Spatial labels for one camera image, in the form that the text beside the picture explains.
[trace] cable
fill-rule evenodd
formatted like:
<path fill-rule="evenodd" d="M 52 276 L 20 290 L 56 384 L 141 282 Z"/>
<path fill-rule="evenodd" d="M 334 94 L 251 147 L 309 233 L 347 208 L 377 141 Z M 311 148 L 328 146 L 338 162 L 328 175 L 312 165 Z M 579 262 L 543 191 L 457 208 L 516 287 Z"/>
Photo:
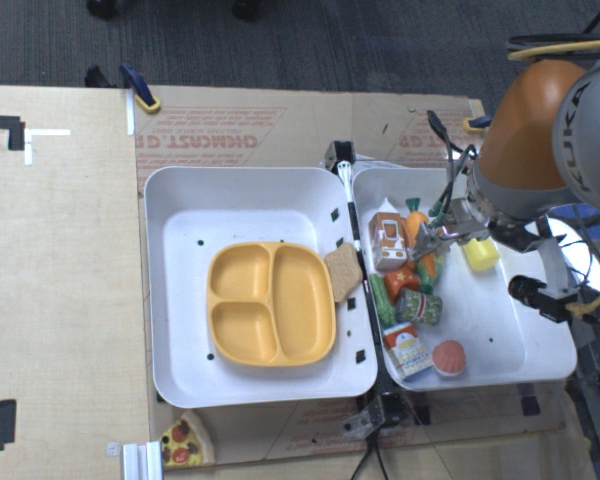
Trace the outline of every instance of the cable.
<path fill-rule="evenodd" d="M 509 53 L 509 60 L 528 60 L 538 58 L 542 55 L 569 53 L 586 50 L 600 50 L 600 39 L 594 41 L 582 41 L 574 43 L 553 44 L 548 46 L 538 46 L 536 48 L 527 48 Z"/>
<path fill-rule="evenodd" d="M 578 223 L 578 231 L 582 235 L 582 238 L 587 244 L 587 247 L 589 247 L 589 251 L 591 251 L 595 255 L 596 259 L 600 262 L 600 250 L 598 249 L 598 247 L 596 247 L 596 244 L 593 242 L 591 236 L 589 235 L 589 232 L 587 231 L 587 226 L 585 225 L 584 220 L 582 219 L 582 215 L 580 215 L 578 205 L 572 204 L 571 207 L 573 209 L 573 214 L 576 217 L 576 222 Z"/>
<path fill-rule="evenodd" d="M 364 455 L 360 459 L 360 462 L 358 462 L 358 465 L 356 466 L 356 469 L 354 470 L 353 475 L 351 475 L 351 480 L 355 480 L 356 476 L 358 476 L 358 473 L 362 469 L 362 466 L 364 466 L 364 463 L 367 461 L 367 459 L 371 455 L 371 452 L 373 452 L 373 448 L 374 448 L 373 442 L 367 438 L 367 451 L 364 452 Z"/>
<path fill-rule="evenodd" d="M 575 242 L 570 242 L 568 244 L 561 245 L 560 248 L 564 249 L 565 247 L 569 247 L 570 245 L 575 245 L 575 244 L 586 245 L 587 249 L 589 251 L 589 267 L 587 268 L 586 273 L 582 273 L 579 270 L 571 267 L 572 272 L 575 272 L 576 274 L 579 274 L 582 276 L 582 280 L 578 283 L 578 286 L 577 286 L 578 290 L 582 290 L 582 288 L 584 286 L 586 286 L 587 282 L 589 281 L 589 276 L 591 275 L 591 269 L 593 268 L 593 252 L 591 251 L 591 248 L 589 248 L 589 244 L 587 244 L 587 242 L 584 240 L 576 240 Z"/>
<path fill-rule="evenodd" d="M 384 468 L 384 462 L 382 461 L 382 455 L 380 455 L 378 441 L 376 441 L 374 448 L 376 449 L 376 456 L 378 457 L 378 463 L 380 464 L 380 469 L 382 470 L 382 476 L 384 480 L 389 480 L 389 475 L 387 475 L 387 470 Z"/>
<path fill-rule="evenodd" d="M 578 41 L 598 41 L 600 34 L 534 34 L 526 36 L 513 36 L 506 43 L 509 51 L 524 50 L 532 44 L 539 43 L 575 43 Z"/>
<path fill-rule="evenodd" d="M 387 470 L 385 469 L 384 462 L 382 461 L 382 456 L 380 455 L 380 447 L 378 445 L 378 436 L 379 435 L 380 435 L 380 429 L 376 429 L 373 431 L 372 434 L 370 434 L 367 437 L 367 451 L 364 453 L 364 455 L 360 459 L 360 462 L 358 462 L 358 465 L 356 466 L 356 469 L 353 472 L 353 475 L 351 475 L 350 480 L 355 480 L 356 476 L 358 476 L 358 473 L 360 473 L 362 466 L 364 466 L 365 462 L 367 461 L 367 459 L 371 456 L 371 454 L 374 451 L 376 452 L 376 456 L 378 457 L 378 463 L 380 464 L 380 469 L 382 470 L 382 476 L 383 476 L 384 480 L 389 480 L 389 476 L 387 475 Z"/>
<path fill-rule="evenodd" d="M 444 216 L 449 210 L 449 205 L 451 204 L 451 199 L 453 197 L 453 185 L 455 179 L 457 178 L 460 171 L 463 169 L 464 164 L 466 163 L 468 158 L 475 159 L 478 156 L 478 152 L 476 147 L 473 144 L 469 144 L 465 149 L 462 149 L 455 145 L 451 139 L 449 138 L 449 134 L 447 133 L 447 128 L 442 124 L 440 118 L 436 115 L 433 110 L 427 111 L 427 119 L 429 120 L 429 126 L 435 132 L 435 134 L 442 140 L 447 147 L 447 156 L 449 157 L 449 181 L 447 182 L 447 186 L 444 188 L 440 198 L 436 205 L 434 205 L 434 212 L 440 218 Z M 458 165 L 453 160 L 452 151 L 456 151 L 457 153 L 461 153 L 460 159 L 458 160 Z"/>
<path fill-rule="evenodd" d="M 569 302 L 566 305 L 567 311 L 571 311 L 575 316 L 588 315 L 600 307 L 600 295 L 593 301 L 585 304 L 583 302 Z"/>
<path fill-rule="evenodd" d="M 584 29 L 584 33 L 588 34 L 589 32 L 591 32 L 594 28 L 598 26 L 598 23 L 600 23 L 600 12 L 596 14 L 596 17 L 593 18 L 589 25 L 587 25 L 587 28 Z"/>

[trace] green vegetable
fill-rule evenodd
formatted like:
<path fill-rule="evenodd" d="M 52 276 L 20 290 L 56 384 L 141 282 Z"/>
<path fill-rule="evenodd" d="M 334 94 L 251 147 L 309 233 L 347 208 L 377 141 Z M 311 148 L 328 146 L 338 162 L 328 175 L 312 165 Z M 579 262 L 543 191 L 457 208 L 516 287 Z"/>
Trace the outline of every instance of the green vegetable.
<path fill-rule="evenodd" d="M 433 287 L 440 279 L 440 274 L 442 273 L 442 266 L 444 265 L 444 254 L 440 254 L 434 257 L 435 265 L 436 265 L 436 275 L 435 277 L 431 277 L 427 272 L 427 269 L 422 264 L 421 261 L 418 262 L 416 266 L 416 273 L 420 277 L 420 286 L 418 287 L 418 291 L 426 294 L 433 293 Z"/>
<path fill-rule="evenodd" d="M 376 313 L 380 319 L 380 324 L 384 329 L 391 327 L 396 323 L 396 317 L 387 289 L 384 286 L 384 279 L 378 274 L 369 274 L 369 283 L 371 284 L 373 301 L 376 305 Z"/>

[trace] carrot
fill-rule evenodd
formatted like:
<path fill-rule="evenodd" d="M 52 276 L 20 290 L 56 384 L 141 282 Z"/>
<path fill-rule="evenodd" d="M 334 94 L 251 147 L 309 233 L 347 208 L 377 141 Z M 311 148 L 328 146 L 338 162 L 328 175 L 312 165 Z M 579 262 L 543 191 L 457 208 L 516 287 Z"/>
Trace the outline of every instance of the carrot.
<path fill-rule="evenodd" d="M 407 231 L 407 235 L 409 236 L 410 246 L 413 247 L 416 244 L 416 237 L 418 236 L 418 230 L 420 229 L 420 224 L 424 222 L 425 224 L 429 223 L 429 217 L 418 210 L 420 206 L 420 198 L 415 197 L 413 199 L 406 200 L 407 207 L 410 210 L 409 215 L 405 218 L 405 228 Z M 422 266 L 427 271 L 427 274 L 431 278 L 436 277 L 436 262 L 435 256 L 432 252 L 420 258 L 420 262 Z"/>
<path fill-rule="evenodd" d="M 407 218 L 400 217 L 400 224 L 402 226 L 402 234 L 404 235 L 404 246 L 405 247 L 413 247 L 415 244 L 411 243 L 411 239 L 409 238 L 409 233 L 407 233 Z M 413 272 L 415 272 L 416 267 L 418 266 L 418 262 L 415 260 L 412 260 L 411 258 L 408 258 L 405 265 L 407 267 L 409 267 Z"/>

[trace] toy food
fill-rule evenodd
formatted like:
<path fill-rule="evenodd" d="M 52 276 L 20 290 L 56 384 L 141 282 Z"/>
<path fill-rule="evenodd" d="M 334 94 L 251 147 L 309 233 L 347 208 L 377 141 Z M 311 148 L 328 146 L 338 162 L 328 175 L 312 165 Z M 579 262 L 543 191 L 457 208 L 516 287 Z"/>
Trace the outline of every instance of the toy food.
<path fill-rule="evenodd" d="M 433 293 L 433 287 L 438 282 L 438 279 L 440 279 L 440 274 L 442 274 L 442 266 L 444 265 L 444 254 L 434 256 L 433 261 L 436 265 L 435 277 L 431 277 L 429 275 L 429 272 L 427 272 L 427 269 L 421 261 L 419 261 L 416 266 L 416 274 L 420 278 L 420 286 L 418 287 L 418 290 L 422 293 Z"/>
<path fill-rule="evenodd" d="M 406 217 L 400 217 L 400 224 L 402 225 L 402 233 L 404 234 L 404 244 L 405 247 L 408 249 L 409 247 L 413 247 L 415 245 L 415 243 L 411 242 L 411 239 L 409 238 L 409 233 L 407 233 L 407 218 Z M 407 267 L 409 267 L 413 272 L 416 271 L 416 267 L 418 265 L 418 262 L 416 260 L 411 259 L 411 257 L 409 256 L 409 251 L 407 250 L 407 262 L 405 263 L 405 265 Z"/>
<path fill-rule="evenodd" d="M 480 241 L 472 238 L 461 249 L 467 263 L 474 272 L 490 269 L 500 259 L 500 254 L 489 237 Z"/>
<path fill-rule="evenodd" d="M 428 224 L 429 217 L 418 210 L 418 207 L 420 206 L 420 198 L 416 197 L 413 199 L 407 199 L 406 204 L 410 210 L 410 213 L 405 218 L 405 227 L 407 229 L 407 234 L 409 235 L 409 243 L 413 247 L 416 244 L 416 237 L 418 236 L 420 224 Z M 420 258 L 420 262 L 427 270 L 427 273 L 430 277 L 436 276 L 436 264 L 434 254 L 432 252 Z"/>
<path fill-rule="evenodd" d="M 443 341 L 431 355 L 436 371 L 444 377 L 459 375 L 467 365 L 464 347 L 455 340 Z"/>
<path fill-rule="evenodd" d="M 391 363 L 403 380 L 428 370 L 433 365 L 431 354 L 418 339 L 410 323 L 401 323 L 382 331 L 382 341 Z"/>
<path fill-rule="evenodd" d="M 334 300 L 342 302 L 362 282 L 362 269 L 356 249 L 353 244 L 345 242 L 327 254 L 324 262 L 331 276 Z"/>
<path fill-rule="evenodd" d="M 165 469 L 215 464 L 215 453 L 209 433 L 202 420 L 190 409 L 162 434 L 160 442 Z"/>
<path fill-rule="evenodd" d="M 407 261 L 400 214 L 385 199 L 369 222 L 373 265 L 378 270 L 396 270 Z"/>
<path fill-rule="evenodd" d="M 383 328 L 391 327 L 396 323 L 396 319 L 382 277 L 378 274 L 369 274 L 369 284 L 371 284 L 371 292 L 373 293 L 373 301 L 376 305 L 380 325 Z"/>
<path fill-rule="evenodd" d="M 249 366 L 315 363 L 333 348 L 331 276 L 313 249 L 289 242 L 235 243 L 207 276 L 207 322 L 216 349 Z"/>
<path fill-rule="evenodd" d="M 417 290 L 420 286 L 420 279 L 406 264 L 398 270 L 388 272 L 384 275 L 384 287 L 387 289 L 387 295 L 392 305 L 398 300 L 398 295 L 402 288 Z"/>
<path fill-rule="evenodd" d="M 402 288 L 393 309 L 396 322 L 436 325 L 442 314 L 442 299 L 437 295 Z"/>

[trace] yellow plate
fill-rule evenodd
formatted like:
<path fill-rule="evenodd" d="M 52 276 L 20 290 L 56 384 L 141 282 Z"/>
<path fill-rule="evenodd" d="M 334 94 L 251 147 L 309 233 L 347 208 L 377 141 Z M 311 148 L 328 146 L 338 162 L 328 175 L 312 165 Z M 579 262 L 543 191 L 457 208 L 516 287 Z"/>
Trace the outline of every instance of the yellow plate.
<path fill-rule="evenodd" d="M 213 342 L 237 363 L 314 363 L 335 341 L 329 270 L 297 244 L 248 242 L 218 252 L 209 268 L 207 312 Z"/>

